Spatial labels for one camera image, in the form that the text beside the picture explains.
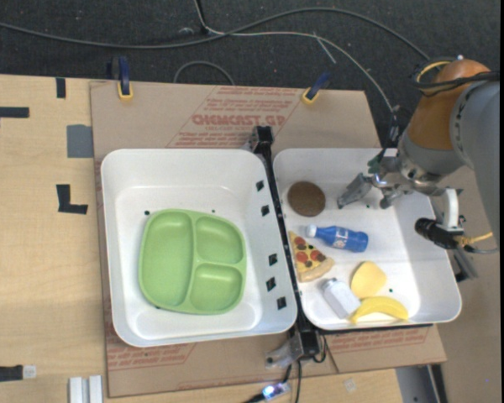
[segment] blue toy bottle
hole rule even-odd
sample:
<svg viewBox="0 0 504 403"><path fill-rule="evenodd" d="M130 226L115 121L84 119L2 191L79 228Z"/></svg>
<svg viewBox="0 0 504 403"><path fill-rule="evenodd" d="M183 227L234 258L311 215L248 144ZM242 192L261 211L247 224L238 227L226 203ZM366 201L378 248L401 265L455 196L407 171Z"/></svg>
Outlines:
<svg viewBox="0 0 504 403"><path fill-rule="evenodd" d="M363 232L354 232L343 227L320 228L310 224L306 227L309 238L320 238L327 245L338 249L347 249L353 252L364 252L368 246L368 235Z"/></svg>

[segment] toy pizza slice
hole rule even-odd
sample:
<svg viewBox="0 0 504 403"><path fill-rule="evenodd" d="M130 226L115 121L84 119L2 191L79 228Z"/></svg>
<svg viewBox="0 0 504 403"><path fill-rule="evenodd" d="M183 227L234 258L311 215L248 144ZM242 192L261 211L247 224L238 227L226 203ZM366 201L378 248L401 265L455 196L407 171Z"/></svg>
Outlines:
<svg viewBox="0 0 504 403"><path fill-rule="evenodd" d="M289 232L293 260L300 282L309 282L320 278L334 265L334 260L327 257L319 249L309 244L304 238Z"/></svg>

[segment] brown cookie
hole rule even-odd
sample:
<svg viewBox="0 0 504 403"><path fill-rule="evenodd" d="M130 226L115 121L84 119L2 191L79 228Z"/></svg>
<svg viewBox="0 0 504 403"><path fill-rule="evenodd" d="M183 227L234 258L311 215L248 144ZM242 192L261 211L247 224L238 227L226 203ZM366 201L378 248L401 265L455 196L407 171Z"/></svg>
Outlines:
<svg viewBox="0 0 504 403"><path fill-rule="evenodd" d="M315 217L323 211L326 203L321 188L306 181L294 183L287 193L287 200L293 210L304 217Z"/></svg>

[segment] white tray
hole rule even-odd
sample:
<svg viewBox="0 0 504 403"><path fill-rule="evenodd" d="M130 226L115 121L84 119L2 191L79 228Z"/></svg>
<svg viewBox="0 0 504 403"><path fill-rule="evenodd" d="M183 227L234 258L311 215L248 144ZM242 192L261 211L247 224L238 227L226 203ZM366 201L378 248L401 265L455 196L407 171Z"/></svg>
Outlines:
<svg viewBox="0 0 504 403"><path fill-rule="evenodd" d="M379 149L285 149L275 157L286 230L303 236L335 261L323 278L298 284L305 315L325 330L448 322L461 309L459 288L446 251L414 230L420 217L434 217L427 197L413 193L383 210L379 207L381 192L374 188L360 201L338 209L338 196L360 172L366 173L367 162L378 152ZM287 192L298 181L313 182L325 192L326 208L316 217L298 215L289 206ZM331 248L321 239L307 238L304 229L311 223L363 231L369 236L368 247L363 253L353 253ZM325 279L336 277L349 284L356 266L365 260L375 262L386 273L388 281L379 295L401 301L408 309L408 322L396 323L384 314L373 314L353 325L338 318L324 300L319 286Z"/></svg>
<svg viewBox="0 0 504 403"><path fill-rule="evenodd" d="M113 325L126 343L149 347L255 336L284 332L295 322L297 304L269 183L254 154L240 149L113 151L102 162L102 194ZM265 215L264 207L270 211ZM169 208L216 214L243 234L246 285L232 311L186 314L157 309L144 298L138 261L145 213Z"/></svg>

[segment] green plate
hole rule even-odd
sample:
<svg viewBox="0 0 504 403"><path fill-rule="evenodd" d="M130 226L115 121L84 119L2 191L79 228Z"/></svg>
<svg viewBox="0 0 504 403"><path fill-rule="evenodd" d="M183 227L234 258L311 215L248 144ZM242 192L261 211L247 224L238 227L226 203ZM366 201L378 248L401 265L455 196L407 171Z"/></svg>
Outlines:
<svg viewBox="0 0 504 403"><path fill-rule="evenodd" d="M224 313L240 302L245 281L244 238L227 219L165 209L146 223L139 283L155 306L186 313Z"/></svg>

